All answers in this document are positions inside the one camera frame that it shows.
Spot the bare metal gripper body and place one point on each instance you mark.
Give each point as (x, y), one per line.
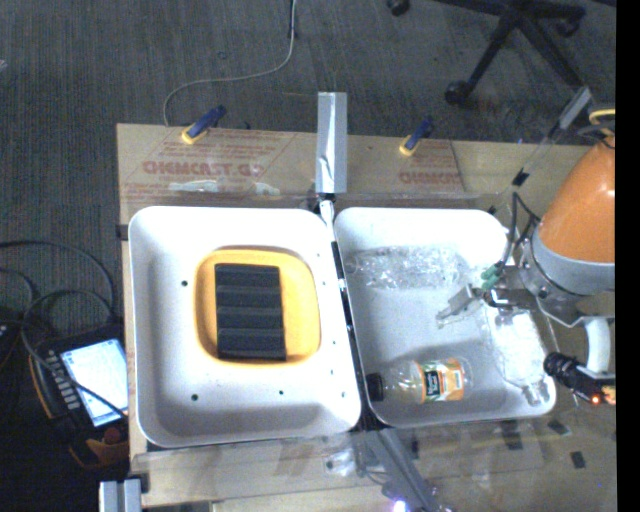
(537, 295)

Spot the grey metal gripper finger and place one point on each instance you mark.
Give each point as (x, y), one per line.
(452, 312)
(462, 295)

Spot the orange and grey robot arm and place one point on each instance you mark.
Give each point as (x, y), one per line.
(582, 215)

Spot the white plastic tray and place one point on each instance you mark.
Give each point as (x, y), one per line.
(415, 325)
(170, 310)

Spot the clear plastic bottle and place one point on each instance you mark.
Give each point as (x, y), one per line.
(517, 350)

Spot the juice bottle with orange label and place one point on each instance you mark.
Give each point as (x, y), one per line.
(435, 381)

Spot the thin black and white rod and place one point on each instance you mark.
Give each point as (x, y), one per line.
(345, 300)

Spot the black ribbed block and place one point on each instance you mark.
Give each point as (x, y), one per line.
(250, 310)

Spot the black office chair base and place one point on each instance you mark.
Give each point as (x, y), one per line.
(505, 40)

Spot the brown cardboard board, red print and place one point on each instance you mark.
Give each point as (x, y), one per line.
(225, 165)

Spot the black cylinder on white bracket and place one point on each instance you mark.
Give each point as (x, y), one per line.
(597, 340)

